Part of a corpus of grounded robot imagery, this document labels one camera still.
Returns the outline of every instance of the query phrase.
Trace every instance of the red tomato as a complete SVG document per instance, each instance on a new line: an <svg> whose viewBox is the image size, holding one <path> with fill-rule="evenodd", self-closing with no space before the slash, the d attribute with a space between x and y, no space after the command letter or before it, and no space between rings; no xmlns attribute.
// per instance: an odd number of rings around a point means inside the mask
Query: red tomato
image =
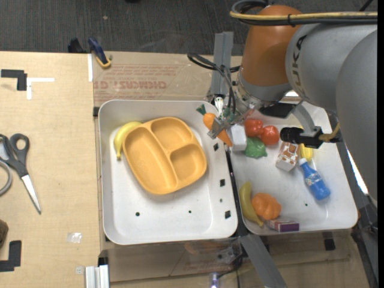
<svg viewBox="0 0 384 288"><path fill-rule="evenodd" d="M246 119L244 128L247 137L257 137L263 133L263 122L259 119Z"/></svg>
<svg viewBox="0 0 384 288"><path fill-rule="evenodd" d="M279 138L280 138L279 130L275 126L272 126L272 125L265 126L264 131L263 131L262 135L260 136L261 141L265 145L276 144L278 142Z"/></svg>

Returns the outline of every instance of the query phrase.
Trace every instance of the blue clamp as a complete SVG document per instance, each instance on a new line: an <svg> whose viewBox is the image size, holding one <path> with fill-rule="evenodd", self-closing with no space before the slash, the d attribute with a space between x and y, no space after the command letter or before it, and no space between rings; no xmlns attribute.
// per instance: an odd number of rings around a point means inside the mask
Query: blue clamp
<svg viewBox="0 0 384 288"><path fill-rule="evenodd" d="M100 64L100 66L103 68L110 67L110 60L106 57L103 48L101 48L97 40L94 37L90 37L88 39L88 44L91 51L96 53L96 61Z"/></svg>

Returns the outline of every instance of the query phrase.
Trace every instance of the toy banana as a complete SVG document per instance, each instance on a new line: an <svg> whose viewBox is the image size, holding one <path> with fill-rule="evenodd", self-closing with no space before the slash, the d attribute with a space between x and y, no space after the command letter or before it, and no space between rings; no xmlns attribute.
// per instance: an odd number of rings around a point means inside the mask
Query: toy banana
<svg viewBox="0 0 384 288"><path fill-rule="evenodd" d="M250 221L256 222L260 227L264 225L264 222L257 216L256 211L251 204L251 183L247 181L239 190L241 211L245 218Z"/></svg>
<svg viewBox="0 0 384 288"><path fill-rule="evenodd" d="M141 122L128 122L124 126L122 126L116 133L115 138L113 139L113 145L115 147L116 157L118 160L121 159L122 141L126 133L141 124Z"/></svg>
<svg viewBox="0 0 384 288"><path fill-rule="evenodd" d="M307 159L307 162L312 160L313 157L313 149L309 147L305 147L303 143L299 145L300 156L301 158Z"/></svg>

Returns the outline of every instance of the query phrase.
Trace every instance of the small box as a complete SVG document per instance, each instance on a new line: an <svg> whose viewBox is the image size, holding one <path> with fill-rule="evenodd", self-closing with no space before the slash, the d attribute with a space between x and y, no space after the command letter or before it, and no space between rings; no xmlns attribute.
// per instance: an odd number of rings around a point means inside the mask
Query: small box
<svg viewBox="0 0 384 288"><path fill-rule="evenodd" d="M292 170L299 158L299 146L294 143L283 142L280 145L280 150L277 155L276 167L287 172Z"/></svg>
<svg viewBox="0 0 384 288"><path fill-rule="evenodd" d="M285 218L276 218L274 220L268 220L265 224L273 230L277 230L280 233L283 232L297 232L299 230L299 223L293 220Z"/></svg>
<svg viewBox="0 0 384 288"><path fill-rule="evenodd" d="M247 136L244 126L235 124L229 128L228 135L233 143L232 151L244 151L247 148Z"/></svg>

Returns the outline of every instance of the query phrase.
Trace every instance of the carrot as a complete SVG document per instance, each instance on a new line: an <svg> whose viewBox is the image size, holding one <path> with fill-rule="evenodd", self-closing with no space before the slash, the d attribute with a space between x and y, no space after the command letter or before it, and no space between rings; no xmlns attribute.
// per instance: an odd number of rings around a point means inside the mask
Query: carrot
<svg viewBox="0 0 384 288"><path fill-rule="evenodd" d="M214 119L215 119L215 115L213 113L205 113L203 115L203 123L204 125L209 129L211 130L212 128L212 124L214 123ZM222 130L218 136L217 136L220 140L222 140L226 145L228 146L232 146L232 141L230 140L227 132L224 130Z"/></svg>

